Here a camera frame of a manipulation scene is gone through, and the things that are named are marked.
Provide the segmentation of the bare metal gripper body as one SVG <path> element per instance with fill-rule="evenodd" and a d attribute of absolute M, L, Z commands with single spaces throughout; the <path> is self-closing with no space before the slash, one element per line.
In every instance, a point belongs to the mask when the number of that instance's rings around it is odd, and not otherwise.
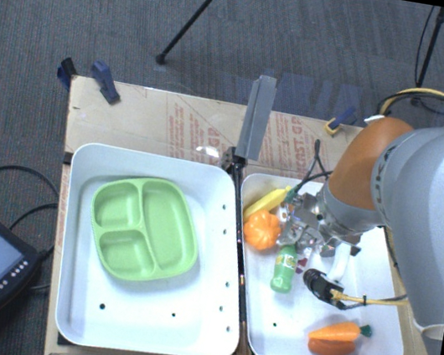
<path fill-rule="evenodd" d="M 300 224 L 303 227 L 302 232 L 316 232 L 322 236 L 314 252 L 325 257 L 330 249 L 336 249 L 342 244 L 349 247 L 352 256 L 360 252 L 359 241 L 362 233 L 347 229 L 339 223 L 329 210 L 322 194 L 303 193 L 300 195 L 290 190 L 284 202 L 287 207 L 286 221 Z M 296 252 L 298 245 L 299 240 L 295 245 L 291 245 L 295 247 Z"/>

